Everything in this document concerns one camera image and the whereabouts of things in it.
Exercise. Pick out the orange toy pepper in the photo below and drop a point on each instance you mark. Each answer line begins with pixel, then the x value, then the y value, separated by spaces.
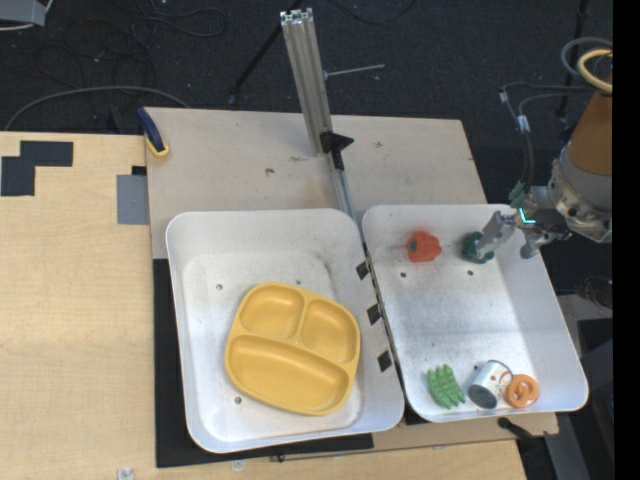
pixel 424 247

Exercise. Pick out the dark green toy vegetable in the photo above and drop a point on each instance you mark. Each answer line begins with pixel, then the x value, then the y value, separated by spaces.
pixel 470 252

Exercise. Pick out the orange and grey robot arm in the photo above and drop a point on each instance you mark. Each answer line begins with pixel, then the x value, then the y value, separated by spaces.
pixel 592 133

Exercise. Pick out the orange toy doughnut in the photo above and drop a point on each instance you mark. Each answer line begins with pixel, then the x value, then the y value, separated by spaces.
pixel 522 391

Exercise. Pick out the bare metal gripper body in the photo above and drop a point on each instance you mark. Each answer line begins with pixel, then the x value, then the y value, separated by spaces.
pixel 575 218

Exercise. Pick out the thin black and white rod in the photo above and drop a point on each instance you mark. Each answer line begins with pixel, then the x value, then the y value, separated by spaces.
pixel 345 188

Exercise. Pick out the yellow divided plate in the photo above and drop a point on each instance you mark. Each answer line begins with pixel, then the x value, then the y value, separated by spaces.
pixel 290 363

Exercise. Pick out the white plastic tray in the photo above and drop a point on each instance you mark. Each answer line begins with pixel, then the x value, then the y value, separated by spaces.
pixel 210 248
pixel 460 318

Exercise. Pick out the small white can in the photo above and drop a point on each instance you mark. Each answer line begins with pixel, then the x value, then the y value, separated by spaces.
pixel 487 383

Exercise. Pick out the pale flat board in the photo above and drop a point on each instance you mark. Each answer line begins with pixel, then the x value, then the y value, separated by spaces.
pixel 240 168

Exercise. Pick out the green toy pea pod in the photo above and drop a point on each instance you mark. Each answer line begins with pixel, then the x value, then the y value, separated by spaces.
pixel 444 387

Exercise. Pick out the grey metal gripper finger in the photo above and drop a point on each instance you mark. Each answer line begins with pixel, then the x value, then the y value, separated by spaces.
pixel 531 245
pixel 496 233

